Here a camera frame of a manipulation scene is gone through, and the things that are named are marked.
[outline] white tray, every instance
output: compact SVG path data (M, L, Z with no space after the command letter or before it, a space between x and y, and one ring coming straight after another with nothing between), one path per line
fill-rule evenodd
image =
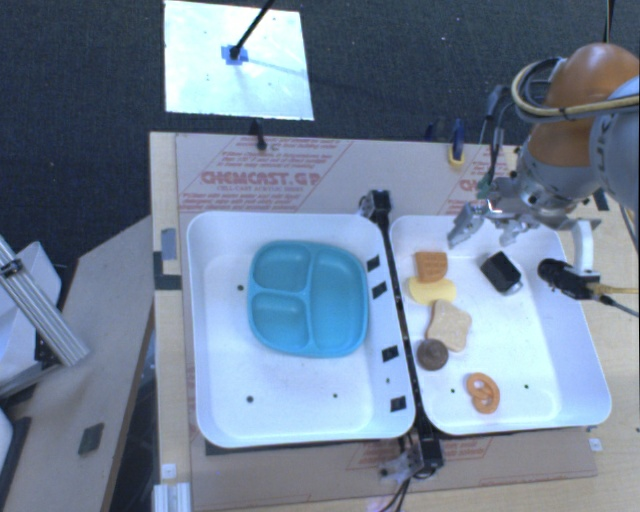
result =
M306 358L272 350L251 332L252 258L274 240L332 244L367 272L369 325L352 354ZM207 212L186 235L193 315L196 416L212 443L246 447L381 439L412 425L415 405L379 229L357 215ZM372 298L372 288L387 291ZM386 362L382 351L397 350Z
M438 371L417 368L429 419L453 434L596 425L611 411L611 396L582 307L552 292L537 275L544 258L564 260L558 235L544 227L507 247L486 222L453 250L447 248L448 216L407 216L392 226L391 239L414 354L430 321L430 308L410 298L406 281L416 275L417 251L446 251L447 278L457 287L454 305L473 320L467 347L451 352ZM522 273L523 288L498 293L480 271L487 257L502 250ZM465 390L466 377L482 372L498 384L501 401L493 414L481 414Z

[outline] wire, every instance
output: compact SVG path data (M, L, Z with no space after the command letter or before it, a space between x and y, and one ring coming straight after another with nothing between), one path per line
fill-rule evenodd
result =
M604 36L602 42L608 43L611 40L611 23L613 22L613 8L616 5L615 0L607 0L607 15L604 25Z
M411 480L407 480L406 483L404 484L404 490L402 491L402 494L400 495L400 501L398 502L398 506L395 509L395 512L401 512L402 511L402 503L404 503L404 499L407 496L407 491L409 490L409 485L411 484Z
M619 302L613 300L608 295L600 295L599 297L594 296L594 299L606 306L613 306L614 308L618 308L620 311L624 311L625 313L629 313L631 316L635 316L636 318L638 318L637 311L634 311L633 309L628 308L627 306L623 306Z
M623 96L615 99L602 100L582 105L574 105L565 108L546 107L535 105L523 98L523 87L531 77L551 63L557 64L559 57L544 59L525 66L516 75L511 83L511 97L522 119L532 123L570 121L585 117L594 117L604 113L619 113L636 111L640 104L638 95Z
M498 115L498 123L496 124L496 129L502 128L502 118L504 117L504 113L512 107L515 107L515 104L513 103L513 101L510 101L504 107L502 107L502 110Z
M596 295L602 295L604 293L626 293L629 295L638 295L637 288L618 288L616 286L609 286L601 283L587 283L587 288L592 290Z
M487 128L487 124L488 120L485 118L485 120L482 121L482 129L480 130L480 138L478 139L478 144L482 144L482 140L484 139L484 131Z
M402 506L402 501L404 501L404 495L407 494L407 489L409 488L410 483L411 483L411 478L407 478L404 482L402 482L402 484L400 484L400 487L394 494L391 501L387 503L387 505L383 509L380 509L378 512L387 512L388 510L391 510L391 507L393 507L393 505L398 500L398 498L400 498L400 495L402 495L402 499L400 500L400 506Z
M542 107L543 105L538 100L536 100L533 97L533 94L531 93L532 85L545 85L546 87L549 87L549 85L551 85L551 82L549 80L527 80L526 83L524 84L524 98L532 105ZM540 99L544 100L545 96L546 96L546 91L545 91L545 94L543 94Z
M418 471L415 475L413 475L413 478L415 478L416 480L427 480L428 478L431 478L433 475L435 475L436 470L435 468L432 468L431 470L421 470Z

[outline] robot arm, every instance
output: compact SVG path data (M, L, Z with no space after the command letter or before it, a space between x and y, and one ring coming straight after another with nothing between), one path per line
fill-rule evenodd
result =
M544 65L555 69L544 105L536 105L528 80ZM635 215L637 247L638 58L612 44L590 44L566 60L527 66L511 94L520 117L535 123L516 172L489 177L481 201L456 219L449 244L467 239L485 218L504 230L503 245L540 224L573 229L578 220L568 214L602 187Z

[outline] table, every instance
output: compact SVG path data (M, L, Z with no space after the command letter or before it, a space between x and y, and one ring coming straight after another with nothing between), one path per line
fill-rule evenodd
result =
M182 330L184 318L179 285L176 284L180 279L181 266L180 236L176 236L175 230L180 224L178 210L179 203L183 199L178 194L176 180L177 137L172 133L156 133L152 134L150 139L153 247L156 256L155 316L159 333L157 376L160 462L163 469L162 481L167 485L190 482L194 476L197 476L192 472L194 461L189 447L190 427L187 403L189 394ZM231 138L225 144L227 142L235 143ZM240 143L246 146L246 138ZM277 143L284 147L287 141L280 138L267 138L267 143ZM366 180L361 184L363 193L366 193L367 187L399 186L397 176L394 176L391 171L396 174L407 172L407 175L412 174L415 178L417 184L412 183L407 187L406 196L402 197L400 205L396 205L399 206L396 210L400 210L398 214L404 213L403 209L421 208L421 205L429 203L428 200L425 201L425 194L428 195L426 199L429 199L435 197L434 194L442 195L443 190L448 191L446 201L441 200L438 205L432 205L431 210L425 207L424 213L446 213L447 208L459 205L462 197L460 190L452 189L450 184L461 185L463 191L466 187L466 192L469 192L473 187L470 183L463 183L463 181L469 181L469 176L473 176L474 172L477 174L482 169L482 165L478 164L479 160L476 161L478 158L481 160L482 149L470 145L465 151L467 158L473 157L473 161L469 163L467 170L463 171L448 167L445 144L430 146L427 150L426 146L420 148L406 145L409 143L373 141L350 141L349 143L352 144L348 148L350 154L353 156L354 152L357 153L360 158L358 161L362 164L362 168L358 171L359 176L366 176ZM503 172L508 171L513 165L513 158L513 154L507 150L507 162L503 164ZM345 211L345 204L351 204L348 202L350 199L345 195L349 186L339 186L338 176L342 175L337 175L334 169L337 161L345 164L347 159L343 158L341 153L335 156L334 160L329 160L324 162L329 166L328 170L320 169L319 175L322 178L321 187L331 187L333 192L331 196L323 196L322 201L319 198L316 199L314 195L305 196L297 202L292 199L292 203L288 205L289 208L297 208L297 211L337 212ZM378 169L382 165L380 161L386 161L387 168ZM438 180L429 180L429 176L431 178L437 176ZM617 211L614 209L611 212L598 212L594 205L586 205L580 207L577 215L603 219L602 227L594 234L595 268L602 273L603 282L620 286L637 286L637 256ZM172 247L169 251L171 254L168 256L167 236L169 239L173 237L173 243L169 244ZM561 238L568 261L571 261L570 238L567 234L562 234ZM623 297L620 302L638 309L637 296ZM538 475L536 478L533 475L531 480L535 483L518 483L517 479L513 481L504 479L501 482L513 485L410 493L405 500L405 510L425 510L430 507L440 510L476 512L540 509L573 511L577 509L632 510L635 507L639 496L636 481L640 475L638 320L614 308L606 308L595 303L584 304L584 311L613 401L613 411L609 419L587 434L588 438L593 440L591 443L594 450L598 450L599 446L602 447L602 451L595 453L598 476L556 481L557 478L566 477L562 474L550 474ZM499 482L491 481L487 482L487 485L495 483ZM392 490L386 487L378 493L389 494ZM376 497L291 505L278 504L275 507L260 508L260 510L284 512L378 510L387 500L388 498ZM253 505L238 508L238 503L232 503L231 506L244 511L256 509Z

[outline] wooden board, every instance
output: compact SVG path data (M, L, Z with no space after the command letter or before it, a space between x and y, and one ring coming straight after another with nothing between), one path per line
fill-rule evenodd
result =
M5 511L109 510L150 339L149 218L83 256L64 308L91 349L44 377L9 411L31 427ZM104 424L98 448L78 454L86 428Z
M242 145L248 147L250 141L243 138L233 136L209 136L208 142L215 148L222 148L224 151L229 145L236 144L238 147ZM296 146L295 142L285 138L277 139L281 148L285 148L291 143ZM161 233L171 229L179 229L180 222L177 215L178 202L185 200L183 206L188 206L191 199L202 201L202 197L194 195L186 197L178 190L178 180L176 177L177 161L175 150L175 134L152 134L151 136L151 155L152 155L152 194L154 207L154 250L162 250ZM313 145L313 140L305 142L303 145ZM351 172L354 165L359 161L363 161L362 174L368 178L367 183L371 180L378 187L398 187L402 188L402 180L399 180L399 173L409 178L415 177L419 186L405 184L405 188L409 188L406 197L398 200L398 194L392 195L399 204L394 205L396 214L416 213L418 211L425 214L434 213L451 213L450 210L459 205L474 189L474 180L481 175L483 167L482 159L485 158L483 149L477 146L469 145L468 150L471 152L467 155L467 166L463 169L447 169L446 164L446 145L426 145L420 147L419 144L413 143L389 143L375 141L349 141L346 144L334 144L338 151L349 151L346 157L340 154L340 165L343 166L343 173L339 172L339 166L329 166L330 157L318 163L317 174L320 180L316 183L314 190L308 187L301 190L299 196L293 197L290 204L285 205L287 208L297 208L297 211L315 212L328 210L331 212L355 211L349 210L351 205L357 203L358 193L366 193L367 188L361 191L356 190L353 184L345 182L347 173ZM508 171L513 166L515 157L513 154L506 155L507 162L502 163L501 172ZM202 165L207 164L206 159L201 157ZM229 162L229 165L236 166L236 160ZM273 159L270 165L282 164ZM316 165L315 163L306 162L306 164ZM217 183L219 189L214 201L221 199L233 200L233 192L225 188L223 183L227 179L225 174L214 174L209 176L213 182ZM436 198L439 203L434 204L429 201L431 195L437 190L447 188L447 194L444 197ZM251 189L249 193L259 194L257 188ZM189 194L199 191L188 190ZM596 212L595 208L590 205L581 207L577 212L578 215L585 217L601 217L605 224L603 228L595 233L596 245L596 268L602 272L603 281L619 286L637 285L637 259L635 252L627 238L626 232L619 214L613 212ZM524 238L518 243L526 243ZM563 235L563 243L567 248L568 260L571 261L571 243L568 237ZM164 273L170 275L180 274L180 251L177 251L175 258L170 258L163 262ZM637 309L637 297L622 298L621 302ZM211 457L205 457L203 451L203 439L194 427L189 427L187 414L185 409L189 408L189 403L193 401L193 397L189 394L188 386L185 382L189 382L193 375L185 370L188 367L188 361L185 359L184 340L181 339L180 329L185 328L186 319L183 318L182 310L178 310L181 303L181 292L159 291L156 293L156 316L163 318L163 325L169 328L167 339L163 341L163 333L161 333L160 325L158 325L158 386L159 386L159 413L160 413L160 437L161 451L160 459L162 464L175 464L177 467L177 478L165 478L165 483L175 483L176 481L200 482L197 489L194 487L194 504L196 510L209 510L204 506L204 500L200 499L202 493L208 492L210 495L216 494L235 494L236 498L224 503L210 507L211 510L219 509L238 509L243 511L257 510L258 505L276 504L278 501L274 498L270 503L267 499L252 499L254 492L264 491L265 495L268 489L258 489L269 487L271 484L264 479L248 478L252 471L247 468L255 469L257 466L264 468L287 468L287 460L294 461L296 457L287 459L282 452L261 452L260 454L242 454L238 457L238 462L229 462L231 456L220 457L220 462L213 464ZM477 471L486 471L479 463L456 463L445 466L439 475L432 481L416 483L414 490L434 490L452 487L478 487L472 490L453 490L441 491L435 493L414 493L405 501L405 510L425 510L427 507L442 510L539 510L547 507L549 510L576 510L578 508L584 510L601 510L603 508L611 508L617 510L630 509L635 503L635 477L640 473L640 448L638 448L637 436L640 435L636 431L638 428L638 322L636 319L623 314L613 308L606 308L597 304L585 305L585 313L589 326L594 338L594 343L600 354L607 381L611 388L613 396L613 412L611 417L603 425L597 429L586 433L584 429L569 429L564 431L546 431L537 432L521 437L518 439L513 437L514 441L504 441L496 438L491 444L492 450L498 450L500 457L504 460L502 468L491 474L479 475ZM589 440L598 439L603 446L603 451L595 453L595 461L599 468L599 476L597 478L575 479L577 476L592 476L593 471L593 455L589 452ZM528 452L529 457L522 460L521 445L531 443L531 449ZM555 449L554 446L572 445L574 452L568 450L566 452L561 449ZM327 449L323 452L321 458L314 458L314 454L310 454L307 459L311 473L305 472L309 478L315 475L324 482L325 478L329 478L331 471L325 471L324 466L335 464L334 473L343 474L344 466L339 467L344 462L345 453L351 450L353 457L359 457L359 454L367 452L369 448L354 447L353 444L345 445L344 449ZM582 462L576 460L570 461L563 459L566 457L582 458ZM522 472L516 466L526 465L528 462L536 464L546 462L544 473ZM573 470L567 466L573 462ZM582 464L583 472L575 471L576 466ZM376 494L390 493L393 486L380 485L376 480L376 466L369 465L367 471L358 473L360 477L356 477L356 472L352 471L349 475L348 484L343 483L347 480L340 480L339 485L326 486L327 492L324 499L333 496L354 496L362 489L370 489L370 496ZM556 471L550 470L549 467L556 467ZM313 501L322 499L313 492L302 491L298 487L299 476L289 466L288 470L283 471L282 475L276 478L277 484L281 486L282 499L281 503L292 503L295 501ZM458 485L450 485L450 472L458 472ZM519 485L529 482L543 482L535 485ZM501 484L514 484L507 487ZM238 493L227 492L229 486L239 486ZM351 485L360 486L359 490L350 488ZM361 511L361 510L378 510L386 504L385 497L348 499L331 502L302 503L297 505L277 505L271 508L261 508L267 511L285 511L285 512L320 512L320 511Z

